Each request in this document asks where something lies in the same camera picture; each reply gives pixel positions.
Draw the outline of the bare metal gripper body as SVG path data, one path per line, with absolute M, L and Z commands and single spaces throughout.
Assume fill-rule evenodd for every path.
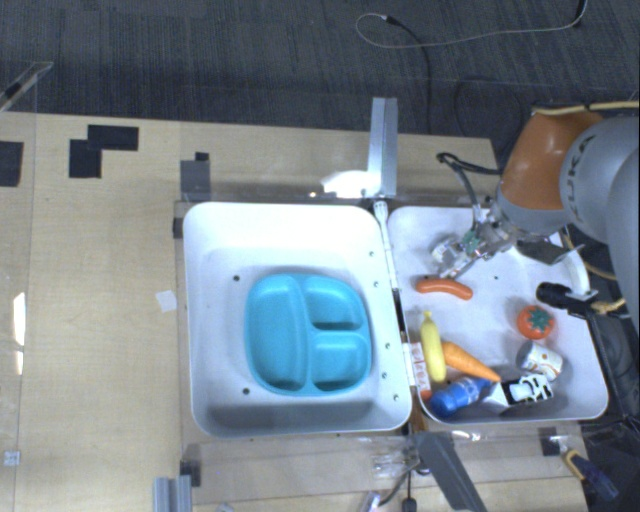
M 462 251 L 471 260 L 490 259 L 511 248 L 517 239 L 517 227 L 499 206 L 484 212 L 475 210 L 471 228 L 461 239 Z

